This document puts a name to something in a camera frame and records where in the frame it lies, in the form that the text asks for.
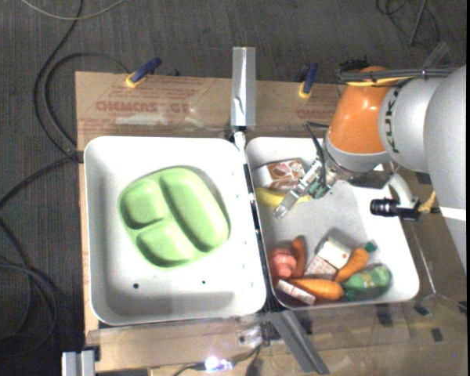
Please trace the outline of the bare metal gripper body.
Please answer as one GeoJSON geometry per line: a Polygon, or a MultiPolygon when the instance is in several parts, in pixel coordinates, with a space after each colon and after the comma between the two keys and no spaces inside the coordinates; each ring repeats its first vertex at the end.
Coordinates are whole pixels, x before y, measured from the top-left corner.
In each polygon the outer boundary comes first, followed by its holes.
{"type": "Polygon", "coordinates": [[[317,157],[307,173],[298,181],[295,192],[299,196],[324,196],[337,179],[337,168],[332,162],[317,157]]]}

